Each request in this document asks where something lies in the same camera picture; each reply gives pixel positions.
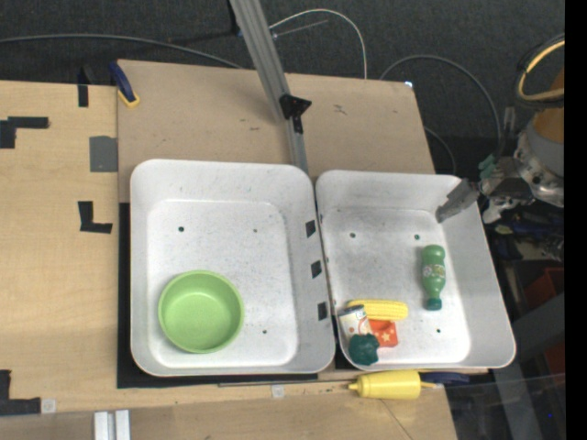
wooden table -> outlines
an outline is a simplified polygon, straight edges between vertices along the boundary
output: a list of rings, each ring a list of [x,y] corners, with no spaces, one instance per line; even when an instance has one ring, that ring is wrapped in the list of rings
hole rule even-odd
[[[90,85],[89,105],[80,107],[76,85],[0,82],[0,120],[50,120],[48,129],[18,129],[16,147],[0,149],[0,369],[12,370],[11,399],[54,399],[59,413],[78,412],[78,419],[94,411],[132,409],[133,419],[143,417],[141,427],[133,420],[133,429],[144,432],[171,408],[176,419],[189,418],[192,408],[203,415],[232,409],[241,422],[269,409],[273,417],[264,417],[263,425],[270,429],[275,422],[296,424],[291,416],[297,413],[302,427],[303,416],[314,416],[312,428],[319,432],[319,413],[333,421],[340,417],[339,425],[348,426],[342,422],[344,408],[361,422],[374,420],[374,433],[391,423],[397,438],[407,438],[409,429],[429,438],[426,422],[416,415],[426,410],[436,419],[437,438],[456,438],[444,390],[427,390],[417,401],[363,400],[347,390],[347,380],[356,375],[332,370],[316,382],[285,385],[285,398],[278,401],[267,384],[116,388],[118,205],[127,201],[133,165],[153,157],[288,162],[284,132],[264,104],[256,72],[120,64],[141,98],[133,110],[110,86]],[[313,179],[341,168],[434,172],[409,87],[287,76],[293,94],[313,101],[304,117]],[[89,139],[98,136],[118,138],[118,173],[90,171]],[[94,203],[95,222],[113,224],[110,234],[80,231],[80,201]],[[0,432],[18,423],[32,432],[44,417],[2,420]],[[74,417],[62,415],[60,422]],[[189,422],[183,422],[187,428]],[[234,430],[233,423],[209,425],[215,432],[223,425],[225,433]],[[329,429],[320,438],[343,432]]]

table top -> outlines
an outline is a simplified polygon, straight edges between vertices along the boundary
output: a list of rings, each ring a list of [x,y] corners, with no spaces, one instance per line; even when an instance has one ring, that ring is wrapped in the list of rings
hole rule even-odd
[[[285,134],[275,130],[268,107],[262,105],[256,72],[129,60],[121,66],[139,90],[141,104],[135,110],[120,103],[111,86],[90,85],[89,104],[80,107],[76,85],[0,82],[0,119],[50,120],[48,129],[18,129],[16,147],[0,149],[0,296],[5,304],[0,368],[12,370],[10,398],[55,399],[58,412],[269,399],[267,384],[156,392],[116,388],[118,206],[127,198],[133,165],[153,155],[288,162]],[[328,169],[434,172],[409,87],[287,76],[293,94],[314,102],[304,118],[313,179]],[[165,88],[173,81],[179,90]],[[161,90],[173,95],[186,92],[186,87],[211,94],[198,105],[196,116],[183,108],[181,96],[171,104],[161,97]],[[237,101],[215,104],[217,93]],[[247,101],[249,96],[254,102]],[[167,119],[167,126],[181,127],[175,133],[196,129],[190,132],[199,134],[193,135],[197,142],[181,135],[161,142],[166,132],[162,119]],[[247,125],[239,130],[243,137],[232,135],[235,119],[239,127]],[[144,132],[138,136],[141,125]],[[217,126],[224,130],[215,130]],[[146,142],[152,129],[156,135]],[[118,173],[90,170],[89,139],[99,136],[118,138]],[[252,141],[255,136],[258,144]],[[172,145],[183,149],[174,150]],[[113,224],[111,233],[80,231],[80,201],[93,202],[95,222]],[[356,399],[347,390],[354,377],[327,370],[316,382],[284,385],[285,396]],[[446,408],[444,391],[434,391],[426,396],[440,396]]]

green plate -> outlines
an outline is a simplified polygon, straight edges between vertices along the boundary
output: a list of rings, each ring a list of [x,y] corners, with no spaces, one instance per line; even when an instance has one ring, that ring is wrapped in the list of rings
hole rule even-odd
[[[159,298],[159,323],[179,348],[215,352],[237,337],[244,319],[237,288],[209,270],[192,270],[171,280]]]

gray tape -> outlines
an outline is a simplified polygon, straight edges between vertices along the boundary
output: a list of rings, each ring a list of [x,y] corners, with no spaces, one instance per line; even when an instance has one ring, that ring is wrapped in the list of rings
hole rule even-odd
[[[118,141],[116,138],[90,137],[90,171],[118,171]]]

green bottle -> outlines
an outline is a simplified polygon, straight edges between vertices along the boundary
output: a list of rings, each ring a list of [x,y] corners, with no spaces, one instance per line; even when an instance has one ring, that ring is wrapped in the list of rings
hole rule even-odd
[[[442,308],[440,292],[447,282],[445,256],[444,248],[440,245],[429,245],[422,249],[422,282],[428,295],[426,309],[429,311]]]

